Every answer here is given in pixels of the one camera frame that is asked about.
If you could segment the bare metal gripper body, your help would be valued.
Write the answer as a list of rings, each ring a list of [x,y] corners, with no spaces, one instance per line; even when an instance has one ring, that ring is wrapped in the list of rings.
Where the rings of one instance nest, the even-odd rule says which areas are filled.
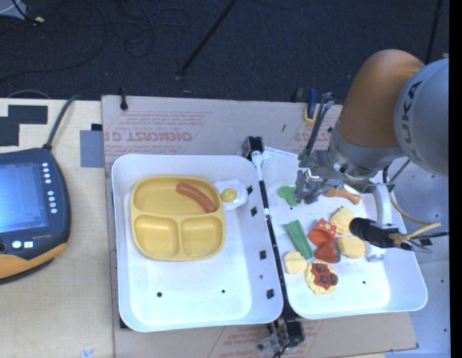
[[[308,159],[307,181],[318,183],[321,192],[331,188],[340,189],[344,185],[358,192],[366,192],[371,184],[369,173],[370,170],[361,169],[339,152],[317,150]]]

